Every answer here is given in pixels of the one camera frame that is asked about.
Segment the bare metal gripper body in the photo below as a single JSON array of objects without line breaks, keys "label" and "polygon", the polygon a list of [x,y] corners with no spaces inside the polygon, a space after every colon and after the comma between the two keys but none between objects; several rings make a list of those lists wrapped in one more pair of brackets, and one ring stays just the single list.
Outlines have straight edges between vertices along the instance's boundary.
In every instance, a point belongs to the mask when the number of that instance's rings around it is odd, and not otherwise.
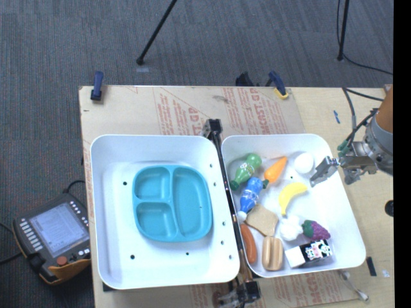
[{"label": "bare metal gripper body", "polygon": [[344,148],[338,147],[340,165],[356,175],[381,171],[393,175],[393,145],[375,141],[354,141]]}]

